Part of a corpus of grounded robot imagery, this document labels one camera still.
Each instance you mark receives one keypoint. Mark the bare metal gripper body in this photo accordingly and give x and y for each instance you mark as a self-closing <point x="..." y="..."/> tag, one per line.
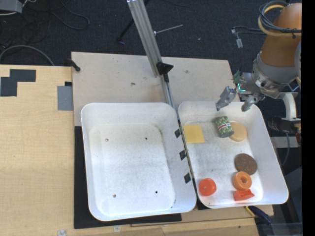
<point x="253" y="88"/>

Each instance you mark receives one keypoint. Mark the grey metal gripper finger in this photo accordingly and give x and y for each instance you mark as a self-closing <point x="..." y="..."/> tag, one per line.
<point x="226" y="97"/>
<point x="249" y="103"/>

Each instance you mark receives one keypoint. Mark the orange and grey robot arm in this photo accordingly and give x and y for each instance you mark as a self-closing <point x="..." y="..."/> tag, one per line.
<point x="283" y="45"/>

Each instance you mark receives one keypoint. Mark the green can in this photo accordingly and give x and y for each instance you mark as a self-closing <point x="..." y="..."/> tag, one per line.
<point x="223" y="127"/>

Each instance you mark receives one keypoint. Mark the cream round biscuit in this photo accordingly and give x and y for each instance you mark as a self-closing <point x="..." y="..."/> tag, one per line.
<point x="240" y="133"/>

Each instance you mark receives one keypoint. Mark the yellow cheese slice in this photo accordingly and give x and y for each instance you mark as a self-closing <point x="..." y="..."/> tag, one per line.
<point x="194" y="134"/>

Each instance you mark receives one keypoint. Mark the white plastic tray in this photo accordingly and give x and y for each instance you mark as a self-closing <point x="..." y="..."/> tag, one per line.
<point x="214" y="156"/>
<point x="130" y="161"/>

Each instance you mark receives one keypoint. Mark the brown round patty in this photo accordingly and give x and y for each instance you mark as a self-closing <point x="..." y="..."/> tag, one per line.
<point x="245" y="164"/>

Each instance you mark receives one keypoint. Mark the orange doughnut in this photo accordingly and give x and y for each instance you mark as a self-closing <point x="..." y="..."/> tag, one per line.
<point x="238" y="184"/>

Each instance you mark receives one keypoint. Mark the red round slice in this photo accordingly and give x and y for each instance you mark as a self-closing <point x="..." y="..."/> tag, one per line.
<point x="207" y="187"/>

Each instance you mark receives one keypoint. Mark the red wedge block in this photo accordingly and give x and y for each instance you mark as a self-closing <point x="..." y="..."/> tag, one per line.
<point x="242" y="195"/>

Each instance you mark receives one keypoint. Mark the pale wood board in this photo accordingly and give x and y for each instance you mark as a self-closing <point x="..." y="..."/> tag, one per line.
<point x="118" y="80"/>

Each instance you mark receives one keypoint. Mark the black cylinder on white bracket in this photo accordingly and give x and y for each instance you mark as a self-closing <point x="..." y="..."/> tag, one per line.
<point x="290" y="104"/>

